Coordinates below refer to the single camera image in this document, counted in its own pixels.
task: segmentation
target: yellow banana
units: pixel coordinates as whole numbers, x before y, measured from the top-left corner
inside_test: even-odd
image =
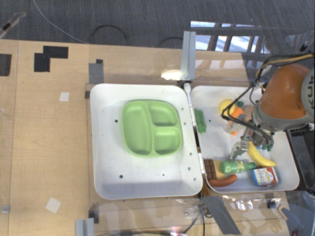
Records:
[[[248,146],[248,155],[251,159],[258,164],[259,166],[263,167],[275,167],[276,163],[263,157],[258,150],[256,149],[255,145],[252,142],[249,142]]]

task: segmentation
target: green bottle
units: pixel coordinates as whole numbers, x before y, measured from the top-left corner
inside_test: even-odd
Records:
[[[220,171],[224,174],[242,173],[256,168],[255,163],[245,163],[243,161],[223,161],[220,164]]]

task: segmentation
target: table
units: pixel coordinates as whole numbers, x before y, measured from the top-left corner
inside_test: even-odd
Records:
[[[43,53],[43,46],[68,47],[68,58],[51,58],[50,72],[34,72],[34,53]],[[12,55],[10,76],[0,77],[0,141],[6,142],[0,148],[0,205],[10,204],[10,212],[0,214],[0,235],[73,236],[75,220],[86,219],[94,202],[102,202],[102,215],[108,218],[107,224],[95,225],[96,235],[112,228],[112,223],[121,229],[163,229],[165,221],[173,223],[173,229],[190,224],[183,215],[183,207],[190,206],[183,205],[186,199],[110,202],[99,199],[89,180],[85,99],[89,63],[103,60],[106,83],[173,85],[174,81],[161,78],[161,73],[180,69],[181,50],[0,40],[0,53]],[[200,51],[196,59],[200,84],[248,84],[239,53]],[[214,67],[214,62],[210,67],[211,60],[235,62],[220,68]],[[65,101],[60,101],[62,93],[68,93],[68,100],[66,94]],[[274,197],[287,205],[285,193]],[[60,206],[46,209],[50,198]],[[237,201],[249,202],[249,196],[226,197],[232,217],[239,218],[236,224],[241,232],[287,235],[285,220],[277,210],[267,208],[264,195],[253,198],[252,209],[241,210]],[[212,218],[206,219],[206,224],[206,235],[220,235]],[[200,221],[189,235],[202,235]]]

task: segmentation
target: gray carpet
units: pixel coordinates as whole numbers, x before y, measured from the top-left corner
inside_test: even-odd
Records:
[[[314,30],[315,0],[36,0],[54,24],[85,41],[154,47],[169,36],[182,37],[190,21],[212,21]],[[25,22],[6,38],[76,42],[48,24],[32,0],[0,0],[0,26],[14,13],[26,12]],[[161,47],[181,48],[179,39]]]

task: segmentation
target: green divided tray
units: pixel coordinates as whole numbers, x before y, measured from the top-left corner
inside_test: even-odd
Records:
[[[122,135],[127,150],[138,156],[169,155],[183,145],[178,113],[163,101],[126,103],[122,110]]]

